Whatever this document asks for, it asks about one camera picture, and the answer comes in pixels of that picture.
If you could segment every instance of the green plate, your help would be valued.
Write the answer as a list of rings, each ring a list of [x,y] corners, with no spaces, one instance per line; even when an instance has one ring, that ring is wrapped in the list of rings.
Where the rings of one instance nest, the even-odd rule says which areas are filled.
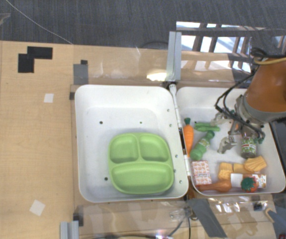
[[[151,133],[126,133],[112,139],[108,168],[114,187],[125,194],[155,194],[174,182],[173,161],[165,140]]]

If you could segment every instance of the white tray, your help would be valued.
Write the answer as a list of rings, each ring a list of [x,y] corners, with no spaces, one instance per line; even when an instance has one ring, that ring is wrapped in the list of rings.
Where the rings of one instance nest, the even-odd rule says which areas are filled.
[[[173,98],[161,87],[84,85],[75,94],[79,188],[90,202],[179,198],[188,190]],[[108,145],[121,133],[149,132],[168,143],[175,179],[154,195],[127,195],[109,179]]]
[[[217,98],[226,91],[222,88],[196,88],[184,87],[177,92],[177,103],[181,119],[191,118],[191,125],[194,121],[197,122],[210,122],[214,118],[217,110],[214,104]],[[244,89],[234,89],[227,97],[226,105],[233,109],[235,100],[241,94],[244,94]],[[231,150],[226,151],[225,154],[217,152],[220,140],[227,136],[231,124],[225,123],[220,125],[220,131],[215,132],[215,137],[211,140],[210,149],[203,155],[203,160],[207,160],[210,169],[212,182],[216,182],[220,162],[230,163],[243,163],[244,158],[240,156],[240,144],[233,147]],[[262,193],[278,193],[284,190],[286,186],[286,177],[282,168],[280,157],[276,148],[274,138],[269,124],[263,128],[266,138],[262,144],[258,144],[257,153],[265,159],[267,167],[261,171],[262,174],[267,175],[267,187],[265,189],[258,189],[257,194]],[[204,132],[194,131],[194,144],[198,142],[204,135]],[[241,136],[236,136],[235,140],[240,142]],[[246,195],[240,188],[232,188],[227,193],[219,193],[216,191],[204,191],[201,194],[206,196],[226,196],[226,195]]]

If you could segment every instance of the table surface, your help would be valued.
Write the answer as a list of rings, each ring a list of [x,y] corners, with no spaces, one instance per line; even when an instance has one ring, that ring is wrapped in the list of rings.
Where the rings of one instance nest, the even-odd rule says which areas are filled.
[[[27,53],[27,46],[53,47],[52,60],[35,59],[33,74],[18,73],[18,54]],[[192,54],[183,54],[183,58],[188,56]],[[159,222],[162,231],[165,219],[159,206],[163,204],[125,203],[117,206],[117,212],[111,206],[102,212],[98,210],[106,206],[88,203],[80,196],[74,182],[75,138],[69,96],[73,65],[80,60],[88,60],[89,76],[95,84],[139,84],[141,80],[142,85],[159,85],[147,81],[146,74],[163,72],[166,59],[164,50],[0,41],[0,239],[59,238],[60,222],[70,222],[78,205],[86,206],[91,223],[91,227],[80,228],[80,238],[93,238],[99,229],[126,231],[133,223],[137,229],[145,228],[139,223],[143,221],[145,225]],[[229,86],[233,80],[231,70],[196,72],[194,76],[205,83],[218,77],[221,86]],[[54,94],[52,103],[44,102],[46,94]],[[35,200],[45,205],[40,216],[30,211]],[[224,199],[234,204],[237,200]],[[271,195],[262,195],[260,200],[274,210]],[[223,201],[211,205],[214,209],[223,206]],[[240,212],[215,210],[230,238],[247,238],[251,233],[254,238],[275,237],[264,212],[247,207]],[[188,237],[186,224],[175,237]],[[193,237],[208,238],[199,221],[191,225]]]

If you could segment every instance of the green bottle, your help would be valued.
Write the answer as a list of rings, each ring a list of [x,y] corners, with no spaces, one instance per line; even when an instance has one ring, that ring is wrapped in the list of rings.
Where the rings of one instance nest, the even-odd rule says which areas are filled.
[[[193,148],[190,153],[192,160],[201,160],[203,154],[208,150],[210,146],[210,140],[213,139],[214,132],[208,131],[206,136],[203,137]]]

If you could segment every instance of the orange carrot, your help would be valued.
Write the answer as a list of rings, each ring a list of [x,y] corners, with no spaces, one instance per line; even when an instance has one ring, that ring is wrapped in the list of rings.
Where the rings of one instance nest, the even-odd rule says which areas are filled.
[[[189,153],[191,151],[193,142],[193,127],[190,125],[191,122],[190,118],[185,118],[184,121],[186,124],[183,129],[185,144],[186,144],[186,152],[188,157],[190,157]]]

